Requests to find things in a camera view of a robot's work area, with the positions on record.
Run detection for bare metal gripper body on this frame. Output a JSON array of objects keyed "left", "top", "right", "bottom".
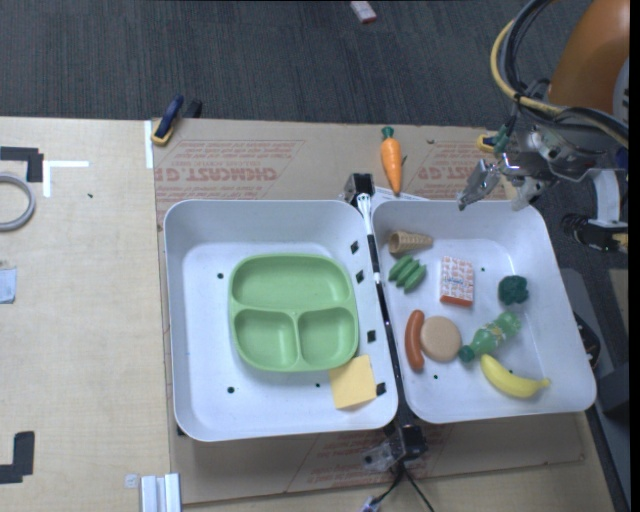
[{"left": 499, "top": 120, "right": 627, "bottom": 184}]

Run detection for orange carrot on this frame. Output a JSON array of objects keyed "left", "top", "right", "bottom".
[{"left": 379, "top": 125, "right": 405, "bottom": 197}]

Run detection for tan ice cream cone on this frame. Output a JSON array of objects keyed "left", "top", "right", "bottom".
[{"left": 388, "top": 229, "right": 435, "bottom": 256}]

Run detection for green broccoli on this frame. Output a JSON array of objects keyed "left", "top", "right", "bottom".
[{"left": 497, "top": 274, "right": 530, "bottom": 307}]

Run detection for orange and white carton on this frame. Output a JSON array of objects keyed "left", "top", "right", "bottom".
[{"left": 439, "top": 255, "right": 476, "bottom": 308}]

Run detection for green pea pods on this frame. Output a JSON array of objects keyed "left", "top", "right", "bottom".
[{"left": 387, "top": 254, "right": 428, "bottom": 294}]

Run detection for green bottle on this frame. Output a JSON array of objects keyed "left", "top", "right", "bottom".
[{"left": 457, "top": 311, "right": 522, "bottom": 364}]

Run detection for white plastic tray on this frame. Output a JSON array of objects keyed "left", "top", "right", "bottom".
[
  {"left": 371, "top": 199, "right": 598, "bottom": 425},
  {"left": 162, "top": 199, "right": 400, "bottom": 443}
]

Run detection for thin black and white rod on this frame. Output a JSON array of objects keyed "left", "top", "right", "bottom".
[{"left": 356, "top": 193, "right": 407, "bottom": 432}]

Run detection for tan round biscuit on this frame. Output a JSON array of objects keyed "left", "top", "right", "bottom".
[{"left": 419, "top": 315, "right": 463, "bottom": 364}]

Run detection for red sausage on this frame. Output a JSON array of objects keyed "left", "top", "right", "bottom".
[{"left": 403, "top": 309, "right": 427, "bottom": 373}]

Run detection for yellow banana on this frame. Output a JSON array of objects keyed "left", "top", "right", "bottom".
[{"left": 479, "top": 353, "right": 552, "bottom": 400}]

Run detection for brown cardboard board red print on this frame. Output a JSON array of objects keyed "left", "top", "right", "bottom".
[{"left": 151, "top": 118, "right": 587, "bottom": 506}]

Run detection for small white and red packet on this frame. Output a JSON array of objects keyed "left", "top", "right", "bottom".
[{"left": 349, "top": 0, "right": 379, "bottom": 25}]

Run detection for green divided plate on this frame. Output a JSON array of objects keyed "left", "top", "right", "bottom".
[{"left": 227, "top": 252, "right": 361, "bottom": 374}]

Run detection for yellow cheese slice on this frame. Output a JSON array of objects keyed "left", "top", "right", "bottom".
[{"left": 327, "top": 354, "right": 379, "bottom": 412}]

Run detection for black cylinder on white bracket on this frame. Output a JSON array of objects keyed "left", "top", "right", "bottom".
[{"left": 561, "top": 168, "right": 630, "bottom": 253}]

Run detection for black block with thin wires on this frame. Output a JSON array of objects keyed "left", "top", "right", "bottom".
[
  {"left": 361, "top": 424, "right": 430, "bottom": 472},
  {"left": 343, "top": 172, "right": 377, "bottom": 204}
]

